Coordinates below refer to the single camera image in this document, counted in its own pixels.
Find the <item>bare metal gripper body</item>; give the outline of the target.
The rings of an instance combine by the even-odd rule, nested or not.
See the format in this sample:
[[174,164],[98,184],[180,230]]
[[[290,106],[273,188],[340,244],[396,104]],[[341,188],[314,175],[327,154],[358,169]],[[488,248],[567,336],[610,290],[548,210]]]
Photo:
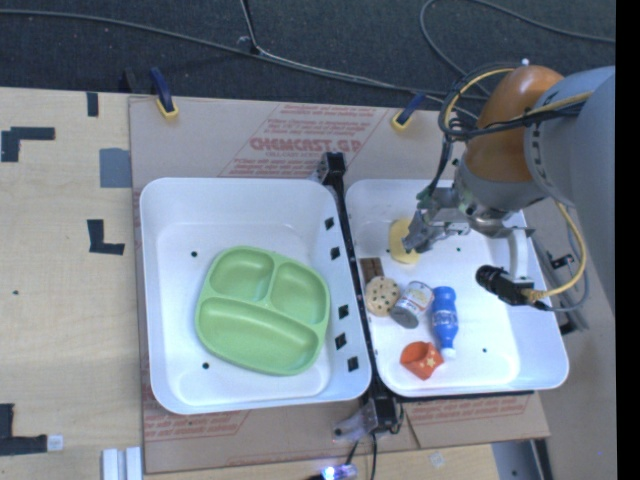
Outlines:
[[424,220],[429,226],[454,223],[455,235],[473,230],[489,238],[502,238],[507,234],[505,222],[520,210],[508,186],[452,186],[435,189]]

